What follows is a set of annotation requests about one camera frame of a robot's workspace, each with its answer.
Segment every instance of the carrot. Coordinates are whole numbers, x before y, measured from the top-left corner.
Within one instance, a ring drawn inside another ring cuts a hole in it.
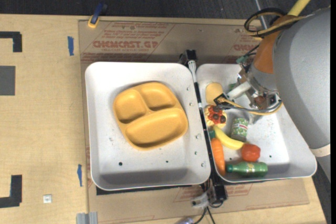
[[[225,175],[225,160],[222,143],[217,138],[211,139],[211,148],[214,156],[215,164],[220,175]]]

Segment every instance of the banana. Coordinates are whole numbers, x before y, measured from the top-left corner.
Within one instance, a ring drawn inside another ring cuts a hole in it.
[[[214,128],[214,131],[215,131],[215,137],[216,137],[217,139],[219,139],[220,142],[221,142],[224,146],[226,146],[226,147],[228,147],[228,148],[231,148],[232,150],[238,150],[238,149],[240,149],[240,148],[243,146],[244,142],[242,142],[242,141],[238,141],[238,140],[234,140],[234,139],[228,137],[228,136],[227,136],[227,135],[226,135],[226,134],[219,128],[219,127],[217,127],[217,126],[214,126],[213,128]]]

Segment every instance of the bottle cap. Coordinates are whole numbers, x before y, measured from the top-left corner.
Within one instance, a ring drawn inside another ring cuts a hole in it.
[[[228,164],[228,165],[226,165],[226,171],[227,171],[228,173],[232,173],[232,171],[233,171],[232,164]]]

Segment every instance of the black corner marking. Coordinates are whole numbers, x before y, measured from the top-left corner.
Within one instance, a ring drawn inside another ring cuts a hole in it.
[[[9,197],[0,198],[0,208],[20,206],[22,202],[22,175],[12,176]]]
[[[0,38],[13,40],[13,52],[22,52],[22,34],[20,32],[0,31]]]

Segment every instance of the blue and orange clip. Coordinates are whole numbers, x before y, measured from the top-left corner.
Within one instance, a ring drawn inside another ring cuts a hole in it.
[[[90,17],[88,21],[88,26],[91,28],[96,28],[99,22],[99,16],[105,15],[106,9],[107,5],[103,1],[99,2],[98,6],[94,10],[94,14]]]

